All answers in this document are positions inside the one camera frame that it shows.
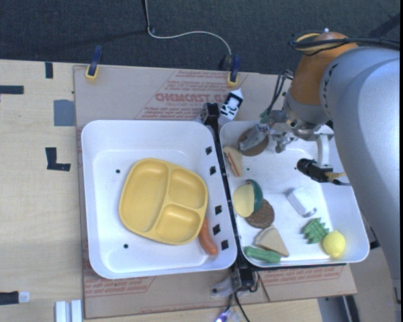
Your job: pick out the brown round biscuit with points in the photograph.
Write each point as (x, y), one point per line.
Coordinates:
(260, 148)
(263, 217)

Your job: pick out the black cylinder on white bracket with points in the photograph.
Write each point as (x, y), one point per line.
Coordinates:
(314, 169)

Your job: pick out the yellow lemon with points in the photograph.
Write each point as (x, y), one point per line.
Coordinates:
(334, 243)

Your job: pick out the brown cardboard board red print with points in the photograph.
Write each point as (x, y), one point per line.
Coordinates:
(127, 92)

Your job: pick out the tan bread slice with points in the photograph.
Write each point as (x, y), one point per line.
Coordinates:
(272, 240)

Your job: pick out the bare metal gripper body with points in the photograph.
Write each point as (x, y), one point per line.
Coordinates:
(293, 126)

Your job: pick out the yellow divided plate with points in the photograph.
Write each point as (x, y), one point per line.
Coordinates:
(147, 193)

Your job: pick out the black and white carton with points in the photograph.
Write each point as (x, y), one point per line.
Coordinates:
(232, 104)

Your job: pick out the tan sandwich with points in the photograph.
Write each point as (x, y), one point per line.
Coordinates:
(234, 161)

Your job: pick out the white plastic tray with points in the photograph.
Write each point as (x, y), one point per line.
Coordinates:
(104, 196)
(278, 176)

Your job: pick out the white bottle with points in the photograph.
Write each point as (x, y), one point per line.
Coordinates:
(300, 201)

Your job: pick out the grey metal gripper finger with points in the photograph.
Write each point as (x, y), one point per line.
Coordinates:
(253, 137)
(282, 144)

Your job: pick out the green and yellow half fruit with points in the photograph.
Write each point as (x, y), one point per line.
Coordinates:
(243, 200)

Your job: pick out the thin black rod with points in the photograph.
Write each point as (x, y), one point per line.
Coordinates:
(226, 186)

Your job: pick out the green lettuce leaf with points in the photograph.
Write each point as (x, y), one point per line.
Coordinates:
(314, 230)

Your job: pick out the orange sausage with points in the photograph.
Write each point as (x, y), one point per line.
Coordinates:
(208, 241)

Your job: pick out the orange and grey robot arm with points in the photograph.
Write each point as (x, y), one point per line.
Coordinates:
(366, 119)

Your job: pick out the green cucumber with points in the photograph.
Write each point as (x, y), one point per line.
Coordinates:
(262, 254)

